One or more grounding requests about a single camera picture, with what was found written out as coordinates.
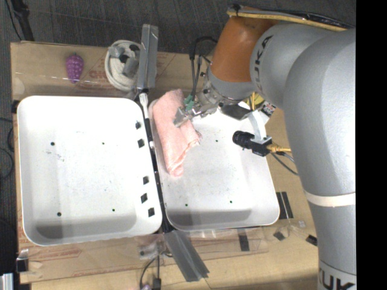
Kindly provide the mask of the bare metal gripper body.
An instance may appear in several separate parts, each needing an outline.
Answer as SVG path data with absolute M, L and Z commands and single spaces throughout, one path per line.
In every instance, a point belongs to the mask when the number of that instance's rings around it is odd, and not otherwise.
M 219 103 L 223 102 L 223 96 L 216 90 L 212 82 L 206 82 L 203 89 L 196 93 L 187 104 L 187 113 L 190 117 L 201 118 L 214 114 Z

